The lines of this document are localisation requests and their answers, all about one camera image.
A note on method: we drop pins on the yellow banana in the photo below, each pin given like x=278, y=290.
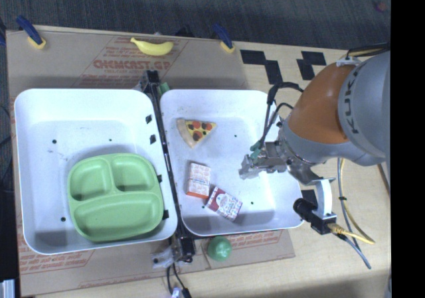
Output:
x=153, y=46

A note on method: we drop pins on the green round toy fruit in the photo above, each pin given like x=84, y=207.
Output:
x=219, y=249

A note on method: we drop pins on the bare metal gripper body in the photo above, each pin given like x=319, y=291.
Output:
x=275, y=157

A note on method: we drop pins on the white plastic tray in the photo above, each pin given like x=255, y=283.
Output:
x=83, y=117
x=245, y=111

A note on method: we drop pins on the green divided plate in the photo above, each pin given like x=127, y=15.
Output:
x=116, y=200

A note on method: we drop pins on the toy pizza slice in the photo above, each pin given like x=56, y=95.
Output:
x=196, y=130

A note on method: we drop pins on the brown cardboard board red print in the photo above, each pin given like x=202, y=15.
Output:
x=99, y=64

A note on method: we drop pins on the orange and white carton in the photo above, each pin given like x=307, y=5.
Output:
x=198, y=180

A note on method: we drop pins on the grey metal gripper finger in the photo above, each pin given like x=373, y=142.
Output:
x=251, y=160
x=247, y=173

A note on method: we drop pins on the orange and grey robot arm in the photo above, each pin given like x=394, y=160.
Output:
x=362, y=111

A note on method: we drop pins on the black cylinder on white bracket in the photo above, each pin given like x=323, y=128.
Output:
x=323, y=197

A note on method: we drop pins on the thin black and white rod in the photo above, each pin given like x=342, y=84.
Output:
x=165, y=154

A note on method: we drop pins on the red and white carton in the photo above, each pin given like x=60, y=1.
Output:
x=224, y=204

